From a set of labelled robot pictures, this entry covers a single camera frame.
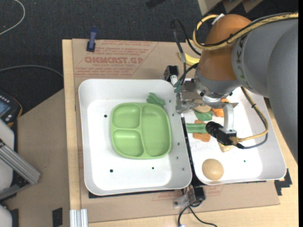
wooden table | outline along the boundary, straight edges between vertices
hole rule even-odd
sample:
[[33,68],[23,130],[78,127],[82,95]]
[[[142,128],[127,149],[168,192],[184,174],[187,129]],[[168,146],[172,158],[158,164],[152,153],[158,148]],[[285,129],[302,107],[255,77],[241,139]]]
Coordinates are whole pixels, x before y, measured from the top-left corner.
[[[75,92],[73,77],[72,40],[62,41],[63,50],[63,71],[64,71],[64,92],[66,110],[66,131],[68,150],[68,171],[69,171],[69,191],[71,210],[81,209],[80,200],[80,180],[77,150],[77,130],[75,112]],[[280,196],[280,205],[258,207],[249,209],[222,210],[213,212],[197,213],[206,222],[215,223],[219,227],[267,227],[267,226],[299,226],[299,201],[298,201],[298,165],[288,149],[277,123],[269,108],[269,114],[276,132],[286,166],[292,179],[290,188],[283,188]],[[138,218],[120,221],[109,221],[91,223],[90,227],[175,227],[178,216],[163,216],[153,218]],[[192,214],[184,214],[182,223],[188,227],[202,226]]]

black floor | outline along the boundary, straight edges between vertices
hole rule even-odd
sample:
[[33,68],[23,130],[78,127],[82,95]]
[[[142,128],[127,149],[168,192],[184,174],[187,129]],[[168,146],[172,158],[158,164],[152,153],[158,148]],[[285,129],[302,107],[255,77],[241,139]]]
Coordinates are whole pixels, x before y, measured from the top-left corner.
[[[62,73],[62,39],[87,38],[92,25],[97,39],[174,41],[170,30],[179,18],[190,34],[202,15],[197,0],[19,0],[25,19],[0,35],[0,87],[13,95],[27,112],[63,88],[62,78],[49,70],[19,65],[46,66]],[[256,19],[298,10],[298,0],[264,0],[250,13],[239,5],[232,13]],[[225,13],[218,4],[210,13]],[[22,8],[11,0],[0,0],[0,33],[22,17]]]

green plate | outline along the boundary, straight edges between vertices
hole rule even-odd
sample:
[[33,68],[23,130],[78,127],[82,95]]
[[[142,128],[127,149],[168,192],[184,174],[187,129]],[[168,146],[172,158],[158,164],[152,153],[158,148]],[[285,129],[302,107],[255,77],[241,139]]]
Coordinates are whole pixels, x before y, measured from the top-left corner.
[[166,111],[148,103],[124,103],[111,113],[110,132],[116,152],[135,159],[155,159],[171,149]]

blue clamp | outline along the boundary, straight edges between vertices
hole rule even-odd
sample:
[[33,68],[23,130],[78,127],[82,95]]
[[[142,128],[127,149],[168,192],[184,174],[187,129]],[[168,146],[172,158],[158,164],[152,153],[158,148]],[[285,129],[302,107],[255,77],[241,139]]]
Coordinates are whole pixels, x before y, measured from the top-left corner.
[[86,50],[89,52],[94,52],[95,51],[95,39],[97,35],[97,28],[96,27],[91,27],[90,28],[90,34],[89,34],[89,41],[87,43]]

multimeter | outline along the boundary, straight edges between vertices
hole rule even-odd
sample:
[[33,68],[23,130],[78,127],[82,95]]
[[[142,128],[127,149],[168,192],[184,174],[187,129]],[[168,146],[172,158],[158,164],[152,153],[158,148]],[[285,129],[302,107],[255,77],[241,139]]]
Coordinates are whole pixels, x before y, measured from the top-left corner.
[[0,88],[0,118],[11,127],[21,114],[22,106],[20,103]]

